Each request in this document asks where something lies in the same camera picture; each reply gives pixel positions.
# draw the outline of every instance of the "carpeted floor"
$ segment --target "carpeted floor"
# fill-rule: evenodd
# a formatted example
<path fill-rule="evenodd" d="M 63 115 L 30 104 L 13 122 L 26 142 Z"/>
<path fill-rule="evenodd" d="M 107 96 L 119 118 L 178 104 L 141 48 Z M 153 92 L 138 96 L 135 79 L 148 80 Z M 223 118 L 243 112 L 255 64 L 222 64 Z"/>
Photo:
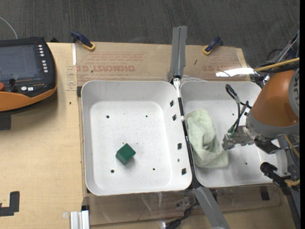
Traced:
<path fill-rule="evenodd" d="M 187 44 L 220 36 L 242 48 L 247 63 L 264 63 L 300 27 L 300 0 L 0 0 L 0 16 L 19 38 L 72 42 L 79 31 L 91 41 L 171 44 L 172 29 L 188 26 Z M 0 20 L 0 40 L 15 38 Z"/>

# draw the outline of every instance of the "towel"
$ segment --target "towel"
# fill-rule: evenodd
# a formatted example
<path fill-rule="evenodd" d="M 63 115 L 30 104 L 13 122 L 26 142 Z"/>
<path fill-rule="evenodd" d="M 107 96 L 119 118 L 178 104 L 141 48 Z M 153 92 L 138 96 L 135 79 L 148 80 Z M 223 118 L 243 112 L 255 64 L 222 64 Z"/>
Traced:
<path fill-rule="evenodd" d="M 213 120 L 207 110 L 199 109 L 185 117 L 195 164 L 205 168 L 227 166 L 228 152 L 220 148 Z"/>

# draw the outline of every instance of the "emergency stop button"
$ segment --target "emergency stop button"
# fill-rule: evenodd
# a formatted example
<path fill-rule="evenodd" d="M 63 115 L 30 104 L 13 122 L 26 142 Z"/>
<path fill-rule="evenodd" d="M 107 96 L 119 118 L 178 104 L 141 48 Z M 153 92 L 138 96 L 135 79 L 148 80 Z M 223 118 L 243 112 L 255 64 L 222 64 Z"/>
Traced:
<path fill-rule="evenodd" d="M 4 92 L 4 84 L 0 82 L 0 92 Z"/>

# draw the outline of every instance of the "white cable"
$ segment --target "white cable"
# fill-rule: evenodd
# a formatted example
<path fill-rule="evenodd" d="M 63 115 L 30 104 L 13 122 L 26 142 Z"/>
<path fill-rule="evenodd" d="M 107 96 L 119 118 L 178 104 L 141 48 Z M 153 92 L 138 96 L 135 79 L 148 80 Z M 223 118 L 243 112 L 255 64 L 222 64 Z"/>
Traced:
<path fill-rule="evenodd" d="M 13 32 L 15 33 L 15 36 L 16 36 L 16 39 L 18 39 L 18 36 L 17 36 L 17 33 L 15 32 L 14 28 L 10 25 L 10 23 L 8 23 L 5 19 L 3 19 L 1 16 L 0 16 L 0 19 L 2 19 L 5 23 L 8 24 L 8 26 L 13 30 Z"/>

